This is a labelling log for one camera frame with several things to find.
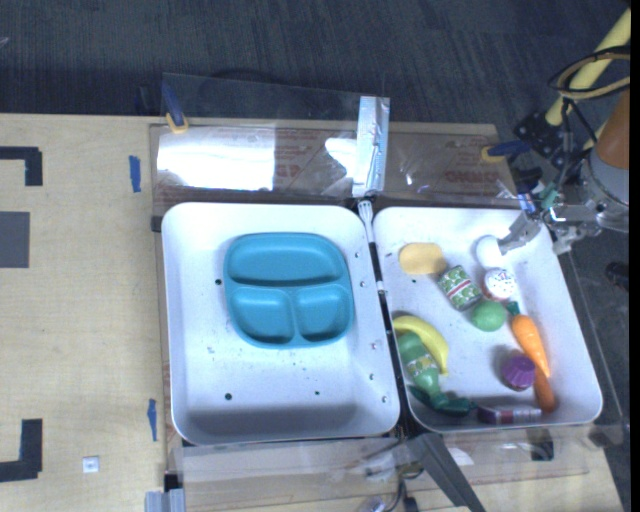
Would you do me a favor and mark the orange carrot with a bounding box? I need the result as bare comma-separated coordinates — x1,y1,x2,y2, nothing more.
505,301,552,379

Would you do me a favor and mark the green ball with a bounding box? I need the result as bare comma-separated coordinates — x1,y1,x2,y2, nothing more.
469,298,508,333

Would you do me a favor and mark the white ball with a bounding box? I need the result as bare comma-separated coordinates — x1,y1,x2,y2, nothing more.
474,234,506,269

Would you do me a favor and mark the green and white can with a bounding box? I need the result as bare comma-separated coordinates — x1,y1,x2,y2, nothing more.
437,264,484,312

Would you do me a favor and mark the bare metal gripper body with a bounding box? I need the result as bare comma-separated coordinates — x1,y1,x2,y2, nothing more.
542,198,631,241

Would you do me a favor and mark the white plastic tray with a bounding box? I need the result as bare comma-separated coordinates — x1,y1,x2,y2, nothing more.
160,201,401,446
372,205,604,434

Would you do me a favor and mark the white sprinkled cupcake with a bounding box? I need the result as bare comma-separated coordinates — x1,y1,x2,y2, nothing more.
482,267,519,303

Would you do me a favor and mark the yellow banana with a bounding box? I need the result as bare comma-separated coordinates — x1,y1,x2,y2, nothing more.
392,314,450,377

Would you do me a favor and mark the blue divided plate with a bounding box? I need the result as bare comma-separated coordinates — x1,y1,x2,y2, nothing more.
222,232,356,350

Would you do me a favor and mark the dark green leafy vegetable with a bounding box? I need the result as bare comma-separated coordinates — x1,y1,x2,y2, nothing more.
409,384,479,418

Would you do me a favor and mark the yellow oval biscuit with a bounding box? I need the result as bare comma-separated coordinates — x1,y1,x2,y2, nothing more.
398,241,448,276

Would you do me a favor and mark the green bottle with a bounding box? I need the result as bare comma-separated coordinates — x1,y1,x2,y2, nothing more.
397,332,449,397

